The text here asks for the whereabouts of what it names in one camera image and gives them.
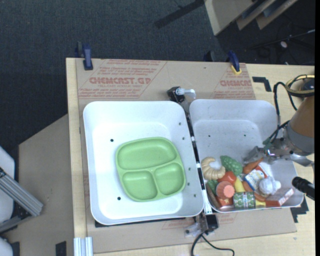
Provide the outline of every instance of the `green toy vegetable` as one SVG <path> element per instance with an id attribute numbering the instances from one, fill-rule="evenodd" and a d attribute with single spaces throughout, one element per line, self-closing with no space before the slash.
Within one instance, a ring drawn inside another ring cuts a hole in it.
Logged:
<path id="1" fill-rule="evenodd" d="M 242 173 L 243 167 L 240 162 L 227 155 L 220 156 L 221 164 L 227 171 L 232 171 L 237 177 Z"/>
<path id="2" fill-rule="evenodd" d="M 218 185 L 218 181 L 215 179 L 210 179 L 208 180 L 207 184 L 209 185 L 210 189 L 212 190 L 213 194 L 216 196 L 217 193 L 216 193 L 216 188 L 217 188 L 217 185 Z"/>

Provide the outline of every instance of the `green can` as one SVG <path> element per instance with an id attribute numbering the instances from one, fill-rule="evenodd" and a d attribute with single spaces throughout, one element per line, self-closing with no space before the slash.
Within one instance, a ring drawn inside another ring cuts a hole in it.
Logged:
<path id="1" fill-rule="evenodd" d="M 255 208 L 256 199 L 254 192 L 237 192 L 233 195 L 233 205 L 237 209 Z"/>

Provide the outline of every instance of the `blue clamp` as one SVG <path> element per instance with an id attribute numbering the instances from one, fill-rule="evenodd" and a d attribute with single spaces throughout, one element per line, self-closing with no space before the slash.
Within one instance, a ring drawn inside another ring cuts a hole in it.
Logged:
<path id="1" fill-rule="evenodd" d="M 80 41 L 78 41 L 77 48 L 74 50 L 74 54 L 76 58 L 84 58 L 84 70 L 94 69 L 91 60 L 91 47 L 88 43 L 81 43 Z"/>
<path id="2" fill-rule="evenodd" d="M 228 61 L 231 62 L 232 64 L 231 69 L 236 75 L 239 75 L 242 73 L 240 69 L 238 57 L 232 50 L 228 52 Z"/>

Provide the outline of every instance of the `beige ring toy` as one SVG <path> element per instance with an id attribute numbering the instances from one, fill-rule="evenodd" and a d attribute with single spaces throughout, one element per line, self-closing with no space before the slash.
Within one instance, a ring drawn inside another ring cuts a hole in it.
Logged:
<path id="1" fill-rule="evenodd" d="M 213 157 L 206 157 L 201 161 L 201 169 L 203 177 L 206 180 L 217 180 L 221 179 L 226 174 L 226 168 L 221 166 L 220 169 L 214 169 L 210 166 L 210 163 L 215 162 L 216 159 Z"/>

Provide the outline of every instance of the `green plate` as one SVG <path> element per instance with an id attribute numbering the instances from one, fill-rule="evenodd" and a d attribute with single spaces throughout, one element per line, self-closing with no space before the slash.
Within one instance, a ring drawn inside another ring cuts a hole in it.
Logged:
<path id="1" fill-rule="evenodd" d="M 164 137 L 136 139 L 122 144 L 115 163 L 126 194 L 139 202 L 167 198 L 186 185 L 186 175 L 175 145 Z"/>

